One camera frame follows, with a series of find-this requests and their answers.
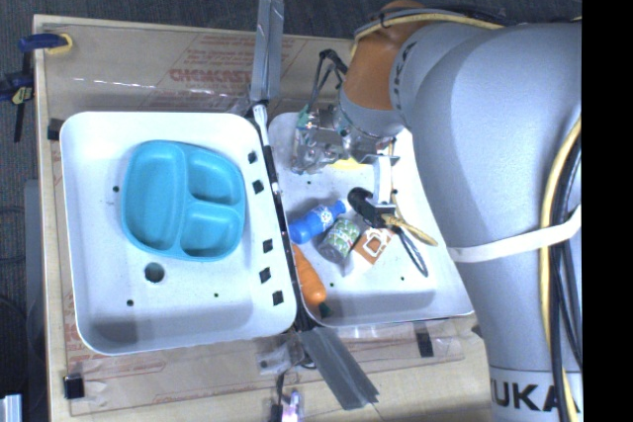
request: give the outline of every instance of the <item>white tray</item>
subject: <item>white tray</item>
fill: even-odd
[[[337,199],[346,199],[354,187],[374,191],[371,165],[348,165],[346,169],[330,165],[319,174],[300,176],[293,173],[290,167],[296,123],[297,114],[287,113],[276,117],[269,128],[288,220],[302,216],[317,204],[329,205]],[[397,237],[371,269],[359,273],[352,271],[345,276],[339,265],[318,253],[317,245],[324,236],[321,234],[300,247],[327,290],[325,303],[332,310],[330,316],[322,318],[317,308],[306,305],[313,319],[324,326],[447,318],[473,311],[422,189],[408,130],[398,135],[396,155],[401,159],[394,166],[394,183],[405,218],[440,242],[437,247],[428,247],[411,236],[428,268],[428,277],[416,269]],[[357,219],[355,214],[349,211],[343,216]]]
[[[166,258],[125,237],[117,188],[132,152],[152,139],[216,150],[240,169],[246,220],[228,257]],[[119,355],[270,336],[292,325],[297,302],[250,122],[214,113],[80,113],[64,123],[60,142],[77,328],[89,347]],[[255,191],[257,181],[264,191]],[[164,270],[159,283],[145,276],[152,262]]]

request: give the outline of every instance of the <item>orange carrot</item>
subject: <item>orange carrot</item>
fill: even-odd
[[[294,243],[293,251],[295,252],[297,275],[299,276],[299,284],[301,285],[301,293],[304,295],[304,299],[308,304],[321,304],[327,297],[325,285],[321,282],[317,271],[306,258],[304,252]]]

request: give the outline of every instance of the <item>green can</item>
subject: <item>green can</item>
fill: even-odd
[[[360,228],[356,223],[338,218],[318,246],[318,253],[330,262],[343,264],[359,236]]]

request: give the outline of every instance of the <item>blue plate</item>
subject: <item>blue plate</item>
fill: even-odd
[[[199,146],[149,141],[133,153],[122,191],[126,237],[146,252],[214,261],[244,229],[244,182],[226,157]]]

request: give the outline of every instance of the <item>white strap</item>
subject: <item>white strap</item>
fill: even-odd
[[[566,241],[581,228],[581,207],[582,205],[578,205],[572,216],[560,225],[539,228],[481,246],[448,248],[448,254],[455,262],[486,262]]]

